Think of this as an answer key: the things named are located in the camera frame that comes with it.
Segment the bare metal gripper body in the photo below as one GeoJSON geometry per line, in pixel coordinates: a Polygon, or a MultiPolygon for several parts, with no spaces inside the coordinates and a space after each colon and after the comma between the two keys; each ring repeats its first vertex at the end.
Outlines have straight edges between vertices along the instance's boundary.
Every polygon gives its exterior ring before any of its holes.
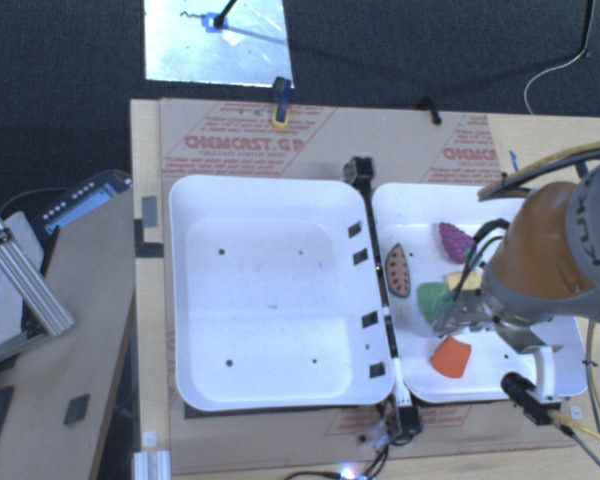
{"type": "Polygon", "coordinates": [[[501,319],[503,306],[488,289],[463,290],[452,293],[452,310],[448,320],[451,333],[492,330],[501,319]]]}

